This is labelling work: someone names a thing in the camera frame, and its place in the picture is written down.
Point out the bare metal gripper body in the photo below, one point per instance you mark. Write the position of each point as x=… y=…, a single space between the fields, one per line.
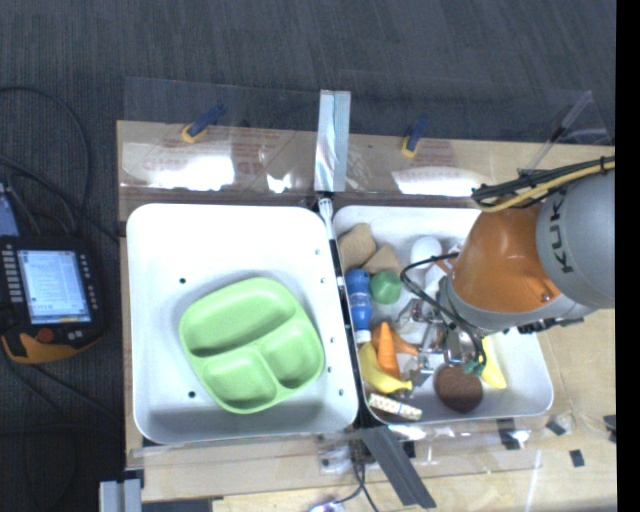
x=425 y=320

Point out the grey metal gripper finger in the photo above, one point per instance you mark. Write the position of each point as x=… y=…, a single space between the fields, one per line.
x=456 y=350
x=417 y=367

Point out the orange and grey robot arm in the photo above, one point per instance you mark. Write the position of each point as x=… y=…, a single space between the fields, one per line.
x=505 y=260

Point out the orange carrot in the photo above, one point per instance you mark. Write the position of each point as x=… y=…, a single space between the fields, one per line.
x=387 y=350

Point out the brown doughnut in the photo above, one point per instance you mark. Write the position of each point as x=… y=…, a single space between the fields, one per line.
x=457 y=390

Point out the yellow banana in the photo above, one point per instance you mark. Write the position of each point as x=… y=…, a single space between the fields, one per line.
x=375 y=375
x=492 y=372

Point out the white patterned packet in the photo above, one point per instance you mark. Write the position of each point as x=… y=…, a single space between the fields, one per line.
x=395 y=406

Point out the green toy apple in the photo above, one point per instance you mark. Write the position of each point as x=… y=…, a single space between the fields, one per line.
x=386 y=287

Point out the blue and clear bottle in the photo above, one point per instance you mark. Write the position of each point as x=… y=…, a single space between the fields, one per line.
x=359 y=300

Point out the white toy egg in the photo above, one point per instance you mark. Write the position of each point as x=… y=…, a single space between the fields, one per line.
x=426 y=249

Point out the tan toy bread slice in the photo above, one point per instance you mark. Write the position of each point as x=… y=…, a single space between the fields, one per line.
x=384 y=260

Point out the white plastic tray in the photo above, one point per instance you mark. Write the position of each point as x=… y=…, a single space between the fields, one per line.
x=165 y=350
x=525 y=385

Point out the brown cardboard board red print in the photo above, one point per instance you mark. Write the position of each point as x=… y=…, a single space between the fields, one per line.
x=580 y=380

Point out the green divided plate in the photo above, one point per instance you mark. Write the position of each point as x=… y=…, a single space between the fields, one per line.
x=250 y=345

